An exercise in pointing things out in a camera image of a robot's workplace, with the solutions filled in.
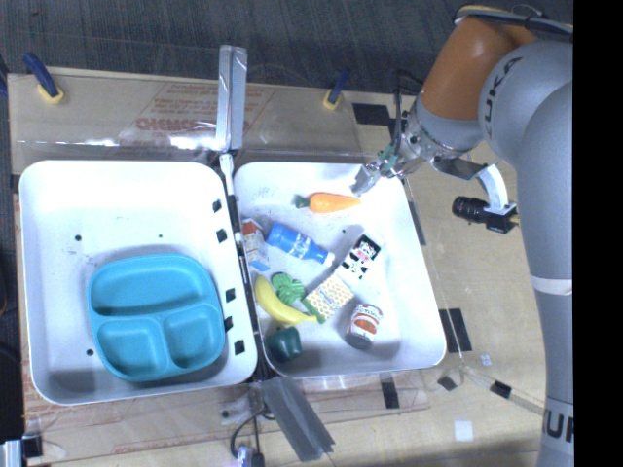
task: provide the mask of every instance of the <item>orange carrot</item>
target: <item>orange carrot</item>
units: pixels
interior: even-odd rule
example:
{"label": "orange carrot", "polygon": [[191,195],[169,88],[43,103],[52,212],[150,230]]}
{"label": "orange carrot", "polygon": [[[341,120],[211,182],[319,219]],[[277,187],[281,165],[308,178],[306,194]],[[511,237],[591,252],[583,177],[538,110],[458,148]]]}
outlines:
{"label": "orange carrot", "polygon": [[308,207],[314,213],[332,213],[342,211],[361,203],[360,198],[316,192],[308,198],[296,196],[294,204],[298,208]]}

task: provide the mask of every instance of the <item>tin can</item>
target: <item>tin can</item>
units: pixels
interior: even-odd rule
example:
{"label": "tin can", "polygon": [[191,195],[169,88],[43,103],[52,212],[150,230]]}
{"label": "tin can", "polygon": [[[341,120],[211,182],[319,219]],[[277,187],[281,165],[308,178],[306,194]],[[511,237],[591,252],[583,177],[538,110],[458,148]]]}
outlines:
{"label": "tin can", "polygon": [[374,305],[362,303],[352,312],[350,323],[345,335],[348,344],[357,349],[369,349],[377,336],[383,312]]}

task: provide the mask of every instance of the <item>blue divided plate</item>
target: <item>blue divided plate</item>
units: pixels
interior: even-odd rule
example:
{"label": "blue divided plate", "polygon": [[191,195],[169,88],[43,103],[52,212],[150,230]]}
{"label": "blue divided plate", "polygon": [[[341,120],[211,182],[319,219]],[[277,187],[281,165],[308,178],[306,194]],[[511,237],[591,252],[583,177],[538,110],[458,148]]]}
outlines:
{"label": "blue divided plate", "polygon": [[125,380],[187,374],[223,351],[216,288],[190,256],[149,254],[108,263],[92,275],[87,301],[99,357]]}

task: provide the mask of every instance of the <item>blue and yellow clamp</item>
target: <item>blue and yellow clamp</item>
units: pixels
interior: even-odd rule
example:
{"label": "blue and yellow clamp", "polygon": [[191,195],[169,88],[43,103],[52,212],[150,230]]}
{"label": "blue and yellow clamp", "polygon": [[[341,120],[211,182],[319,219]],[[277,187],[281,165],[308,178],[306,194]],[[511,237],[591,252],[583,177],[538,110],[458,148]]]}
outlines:
{"label": "blue and yellow clamp", "polygon": [[335,111],[335,108],[338,107],[340,100],[342,100],[342,90],[346,86],[348,74],[348,69],[345,68],[340,74],[340,78],[338,78],[338,81],[335,83],[333,88],[329,89],[324,94],[324,98],[322,99],[322,105],[325,108],[330,109],[331,111]]}
{"label": "blue and yellow clamp", "polygon": [[[37,90],[39,91],[43,99],[51,104],[58,104],[58,102],[60,102],[60,100],[63,98],[64,93],[52,79],[52,76],[46,68],[46,65],[33,52],[28,52],[24,54],[22,60],[28,70],[35,75],[35,78],[37,78],[37,81],[39,82],[39,85],[37,85]],[[0,55],[0,95],[3,95],[5,97],[9,96],[9,72],[10,71],[7,67],[7,64],[2,58],[2,55]]]}

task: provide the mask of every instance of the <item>yellow banana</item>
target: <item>yellow banana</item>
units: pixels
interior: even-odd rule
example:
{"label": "yellow banana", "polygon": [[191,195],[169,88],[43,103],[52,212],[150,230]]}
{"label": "yellow banana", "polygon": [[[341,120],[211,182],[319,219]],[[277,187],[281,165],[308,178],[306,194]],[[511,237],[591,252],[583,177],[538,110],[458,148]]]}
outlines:
{"label": "yellow banana", "polygon": [[296,325],[301,322],[317,322],[315,316],[307,315],[301,310],[284,303],[273,290],[271,282],[264,276],[257,276],[253,290],[255,291],[255,298],[258,304],[277,322],[287,325]]}

